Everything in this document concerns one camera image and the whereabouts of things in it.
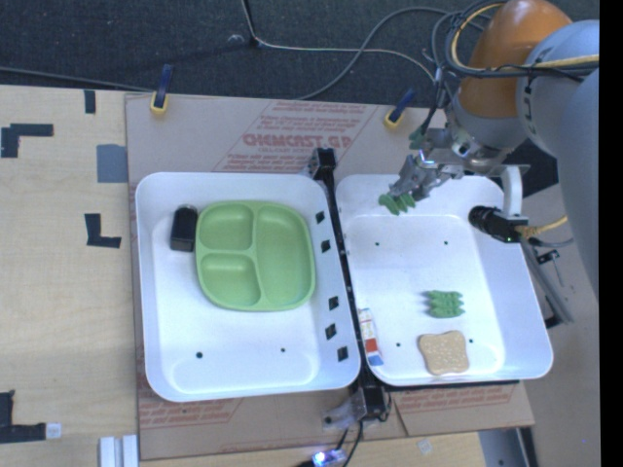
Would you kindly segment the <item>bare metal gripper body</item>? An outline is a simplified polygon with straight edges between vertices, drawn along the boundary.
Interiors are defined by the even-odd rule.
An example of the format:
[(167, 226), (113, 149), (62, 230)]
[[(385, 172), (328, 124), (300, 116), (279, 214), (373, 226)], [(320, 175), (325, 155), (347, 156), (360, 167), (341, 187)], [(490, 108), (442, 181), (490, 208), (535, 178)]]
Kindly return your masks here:
[(510, 152), (478, 141), (462, 127), (430, 128), (419, 147), (419, 166), (453, 176), (488, 175)]

